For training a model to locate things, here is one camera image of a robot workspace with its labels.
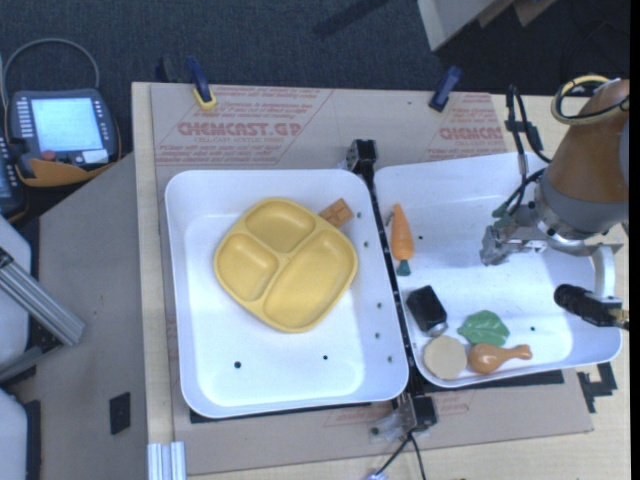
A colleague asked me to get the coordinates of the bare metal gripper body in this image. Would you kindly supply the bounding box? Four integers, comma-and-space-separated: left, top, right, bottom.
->
491, 202, 604, 257

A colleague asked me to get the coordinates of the white plastic tray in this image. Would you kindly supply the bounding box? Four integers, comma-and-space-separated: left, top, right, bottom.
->
164, 168, 411, 420
372, 151, 624, 390

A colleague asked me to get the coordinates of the green lettuce leaf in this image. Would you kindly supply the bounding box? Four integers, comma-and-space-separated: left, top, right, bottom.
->
456, 309, 512, 348

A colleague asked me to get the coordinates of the black can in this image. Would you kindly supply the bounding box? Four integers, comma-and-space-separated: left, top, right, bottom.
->
405, 284, 449, 338

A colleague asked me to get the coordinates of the orange carrot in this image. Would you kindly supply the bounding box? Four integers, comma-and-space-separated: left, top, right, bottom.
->
389, 203, 417, 277

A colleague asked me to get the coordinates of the thin black and white rod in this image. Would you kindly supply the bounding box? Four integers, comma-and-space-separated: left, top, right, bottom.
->
363, 166, 419, 400

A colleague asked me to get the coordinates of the orange chicken drumstick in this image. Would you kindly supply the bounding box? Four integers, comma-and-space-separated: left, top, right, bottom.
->
466, 342, 534, 376

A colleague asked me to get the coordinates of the beige round bread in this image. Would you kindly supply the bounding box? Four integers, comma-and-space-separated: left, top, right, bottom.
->
422, 335, 469, 381

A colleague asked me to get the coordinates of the brown biscuit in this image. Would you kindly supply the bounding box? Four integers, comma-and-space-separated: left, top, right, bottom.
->
318, 197, 356, 231

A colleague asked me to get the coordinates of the yellow divided plate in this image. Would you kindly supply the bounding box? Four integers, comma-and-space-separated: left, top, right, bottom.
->
213, 196, 360, 334

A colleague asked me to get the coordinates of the brown cardboard board, red print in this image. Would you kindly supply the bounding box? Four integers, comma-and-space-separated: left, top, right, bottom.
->
149, 83, 596, 477

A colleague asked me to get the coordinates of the black cylinder on white bracket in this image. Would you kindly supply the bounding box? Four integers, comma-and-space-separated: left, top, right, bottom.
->
553, 242, 626, 330

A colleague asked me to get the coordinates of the black block with thin wires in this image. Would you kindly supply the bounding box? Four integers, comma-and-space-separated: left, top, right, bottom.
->
393, 395, 440, 437
346, 138, 378, 175

